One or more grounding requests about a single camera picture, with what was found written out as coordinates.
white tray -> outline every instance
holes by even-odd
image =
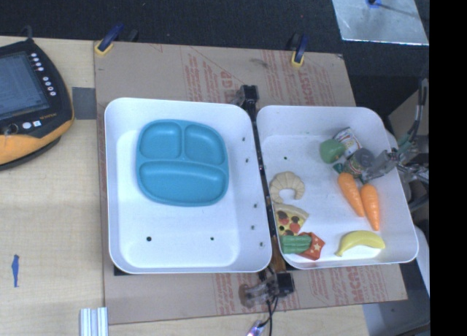
[[[136,141],[159,119],[206,124],[225,142],[229,185],[216,204],[163,205],[147,198],[136,181]],[[231,104],[121,98],[104,115],[107,157],[109,252],[132,274],[257,272],[272,248],[248,114]]]
[[[341,195],[337,172],[320,158],[319,146],[341,129],[351,127],[363,147],[375,156],[390,150],[386,130],[379,116],[362,107],[267,106],[258,113],[258,131],[268,183],[279,172],[292,171],[305,184],[303,198],[281,191],[285,204],[309,213],[301,231],[314,232],[325,241],[317,261],[297,254],[283,254],[298,269],[363,266],[411,261],[417,256],[418,241],[397,170],[371,182],[378,190],[381,226],[377,232],[385,249],[358,246],[343,257],[334,253],[341,237],[350,231],[371,231],[366,218],[357,217]]]

yellow banana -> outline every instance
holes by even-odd
[[[367,245],[378,249],[384,249],[386,246],[381,236],[372,231],[352,231],[341,238],[336,255],[342,257],[343,252],[357,245]]]

cardboard sheet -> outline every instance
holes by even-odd
[[[109,256],[104,111],[113,99],[139,97],[230,102],[241,85],[256,85],[258,107],[269,104],[355,106],[340,55],[116,42],[95,55],[101,187],[104,293],[109,324],[264,312],[246,308],[239,287],[260,283],[253,274],[116,275]],[[397,264],[294,270],[296,291],[277,310],[325,308],[406,299]]]

blue mark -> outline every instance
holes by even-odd
[[[12,263],[13,278],[15,279],[15,288],[18,287],[18,271],[20,271],[20,256],[15,254]]]
[[[379,9],[379,7],[382,5],[381,0],[376,0],[373,4],[370,4],[368,0],[365,0],[365,2],[368,5],[368,7],[372,9]]]

screen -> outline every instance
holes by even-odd
[[[26,53],[0,57],[0,119],[49,106]]]

